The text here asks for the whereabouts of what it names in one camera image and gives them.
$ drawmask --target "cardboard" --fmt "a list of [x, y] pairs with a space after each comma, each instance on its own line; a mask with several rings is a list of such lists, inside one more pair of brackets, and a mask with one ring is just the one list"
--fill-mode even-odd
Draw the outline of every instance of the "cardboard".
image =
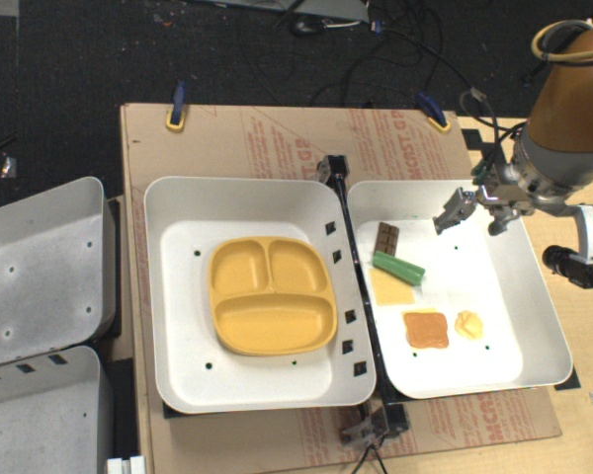
[[[143, 196], [163, 176], [312, 179], [326, 154], [344, 154], [348, 183], [466, 179], [470, 162], [457, 118], [432, 129], [418, 111], [187, 107], [181, 133], [168, 106], [122, 107], [141, 453], [157, 474], [248, 474], [355, 462], [340, 432], [357, 411], [304, 409], [165, 418], [154, 377]], [[411, 430], [385, 442], [392, 457], [558, 436], [547, 389], [412, 401]]]

